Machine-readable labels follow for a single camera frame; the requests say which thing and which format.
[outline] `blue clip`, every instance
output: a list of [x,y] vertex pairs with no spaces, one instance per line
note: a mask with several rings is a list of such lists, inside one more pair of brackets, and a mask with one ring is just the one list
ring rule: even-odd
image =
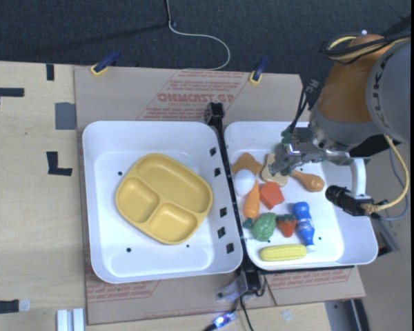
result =
[[268,62],[268,57],[263,56],[262,59],[257,63],[255,69],[250,74],[250,83],[253,85],[258,85],[261,82],[262,79],[262,71],[264,71],[264,68],[266,67]]
[[107,71],[107,67],[113,65],[120,58],[120,56],[120,52],[111,52],[90,68],[91,73],[94,76],[101,76]]

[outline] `dark background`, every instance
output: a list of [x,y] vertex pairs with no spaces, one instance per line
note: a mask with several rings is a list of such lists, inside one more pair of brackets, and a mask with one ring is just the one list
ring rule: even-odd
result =
[[[180,32],[209,34],[230,48],[222,70],[324,81],[332,62],[323,42],[345,32],[411,28],[411,0],[169,0]],[[0,61],[93,65],[120,51],[117,66],[216,68],[224,47],[181,37],[167,26],[164,0],[0,0]]]

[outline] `cardboard box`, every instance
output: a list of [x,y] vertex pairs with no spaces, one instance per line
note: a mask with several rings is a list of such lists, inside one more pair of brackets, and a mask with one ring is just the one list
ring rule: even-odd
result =
[[[109,68],[100,77],[89,67],[75,67],[77,140],[83,238],[86,256],[88,323],[112,323],[161,317],[224,312],[217,290],[235,273],[113,285],[92,271],[83,173],[84,128],[100,120],[203,121],[210,102],[221,102],[224,127],[235,121],[290,121],[295,116],[302,83],[295,74],[264,74],[257,86],[247,72]],[[300,121],[306,121],[305,112]],[[248,308],[312,303],[364,296],[357,268],[268,274],[268,291],[247,300]]]

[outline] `white egg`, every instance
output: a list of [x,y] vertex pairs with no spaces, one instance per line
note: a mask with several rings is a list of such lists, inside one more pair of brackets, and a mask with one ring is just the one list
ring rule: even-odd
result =
[[235,191],[239,196],[247,195],[256,182],[256,176],[251,170],[241,169],[233,180]]

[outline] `strawberry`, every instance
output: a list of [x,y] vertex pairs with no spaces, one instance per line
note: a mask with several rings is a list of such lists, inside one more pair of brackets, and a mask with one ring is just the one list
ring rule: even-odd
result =
[[293,235],[296,223],[297,219],[293,214],[281,214],[276,217],[276,225],[286,238]]

